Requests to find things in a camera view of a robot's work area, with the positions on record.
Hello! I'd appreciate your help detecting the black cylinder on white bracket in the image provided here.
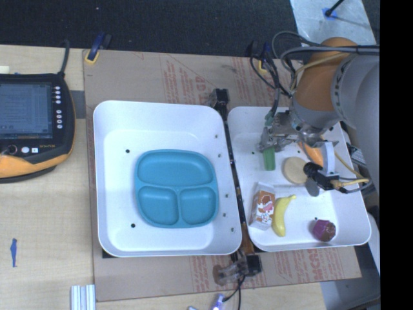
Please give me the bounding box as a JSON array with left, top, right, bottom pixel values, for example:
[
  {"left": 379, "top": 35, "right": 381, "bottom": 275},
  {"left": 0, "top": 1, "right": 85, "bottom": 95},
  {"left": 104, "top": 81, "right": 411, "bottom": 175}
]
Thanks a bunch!
[{"left": 303, "top": 140, "right": 341, "bottom": 192}]

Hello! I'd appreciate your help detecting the yellow banana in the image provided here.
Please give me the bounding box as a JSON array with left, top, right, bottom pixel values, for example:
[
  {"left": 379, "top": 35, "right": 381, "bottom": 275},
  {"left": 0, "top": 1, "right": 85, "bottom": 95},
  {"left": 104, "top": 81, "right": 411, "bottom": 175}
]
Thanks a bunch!
[{"left": 271, "top": 194, "right": 297, "bottom": 238}]

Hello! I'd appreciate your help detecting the blue divided plate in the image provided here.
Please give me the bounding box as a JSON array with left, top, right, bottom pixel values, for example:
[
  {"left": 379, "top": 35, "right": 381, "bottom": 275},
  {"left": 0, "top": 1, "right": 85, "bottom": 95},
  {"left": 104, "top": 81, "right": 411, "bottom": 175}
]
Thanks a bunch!
[{"left": 134, "top": 149, "right": 219, "bottom": 229}]

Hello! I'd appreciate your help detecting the beige biscuit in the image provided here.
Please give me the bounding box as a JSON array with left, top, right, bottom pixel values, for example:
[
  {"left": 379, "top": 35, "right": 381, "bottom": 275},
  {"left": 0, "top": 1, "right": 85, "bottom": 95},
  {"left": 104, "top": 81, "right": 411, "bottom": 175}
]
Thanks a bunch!
[{"left": 283, "top": 156, "right": 309, "bottom": 185}]

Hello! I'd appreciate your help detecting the white plastic tray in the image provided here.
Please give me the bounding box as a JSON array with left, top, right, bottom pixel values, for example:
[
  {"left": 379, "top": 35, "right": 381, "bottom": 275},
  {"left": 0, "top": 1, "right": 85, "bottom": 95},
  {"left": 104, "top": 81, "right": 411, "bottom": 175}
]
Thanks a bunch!
[
  {"left": 227, "top": 106, "right": 372, "bottom": 253},
  {"left": 92, "top": 100, "right": 243, "bottom": 258}
]

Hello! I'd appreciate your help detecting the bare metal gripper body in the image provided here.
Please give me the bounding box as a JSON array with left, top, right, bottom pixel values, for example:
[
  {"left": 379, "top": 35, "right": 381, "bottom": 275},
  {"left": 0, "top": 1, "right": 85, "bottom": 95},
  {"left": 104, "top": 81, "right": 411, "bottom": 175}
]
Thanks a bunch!
[{"left": 269, "top": 109, "right": 326, "bottom": 145}]

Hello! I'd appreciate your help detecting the orange carrot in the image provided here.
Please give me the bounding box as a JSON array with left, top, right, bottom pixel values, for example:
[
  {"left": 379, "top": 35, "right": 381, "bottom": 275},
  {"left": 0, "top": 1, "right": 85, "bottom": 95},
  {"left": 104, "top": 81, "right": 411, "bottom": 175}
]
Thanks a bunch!
[{"left": 296, "top": 139, "right": 324, "bottom": 168}]

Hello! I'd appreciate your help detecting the brown cardboard board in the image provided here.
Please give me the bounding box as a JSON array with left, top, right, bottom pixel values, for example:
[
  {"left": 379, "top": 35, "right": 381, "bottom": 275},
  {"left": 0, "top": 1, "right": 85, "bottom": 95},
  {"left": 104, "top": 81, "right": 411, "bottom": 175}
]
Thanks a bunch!
[{"left": 82, "top": 48, "right": 363, "bottom": 302}]

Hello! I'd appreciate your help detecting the orange and white carton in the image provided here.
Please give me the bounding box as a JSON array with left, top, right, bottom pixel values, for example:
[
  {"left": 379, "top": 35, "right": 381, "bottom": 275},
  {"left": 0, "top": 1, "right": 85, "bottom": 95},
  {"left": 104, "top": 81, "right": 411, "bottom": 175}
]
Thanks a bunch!
[{"left": 248, "top": 181, "right": 276, "bottom": 232}]

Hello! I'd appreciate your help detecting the black block with wires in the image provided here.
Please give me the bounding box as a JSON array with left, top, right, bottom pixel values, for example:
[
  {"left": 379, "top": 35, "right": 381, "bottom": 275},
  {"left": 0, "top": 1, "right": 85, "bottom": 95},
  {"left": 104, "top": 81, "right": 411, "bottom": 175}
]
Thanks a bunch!
[
  {"left": 245, "top": 253, "right": 263, "bottom": 276},
  {"left": 208, "top": 88, "right": 231, "bottom": 110}
]

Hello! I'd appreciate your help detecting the green block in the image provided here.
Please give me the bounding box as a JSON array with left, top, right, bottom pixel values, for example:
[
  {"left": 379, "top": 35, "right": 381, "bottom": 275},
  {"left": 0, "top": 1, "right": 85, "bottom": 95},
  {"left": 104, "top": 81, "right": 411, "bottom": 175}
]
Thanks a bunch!
[{"left": 263, "top": 145, "right": 276, "bottom": 172}]

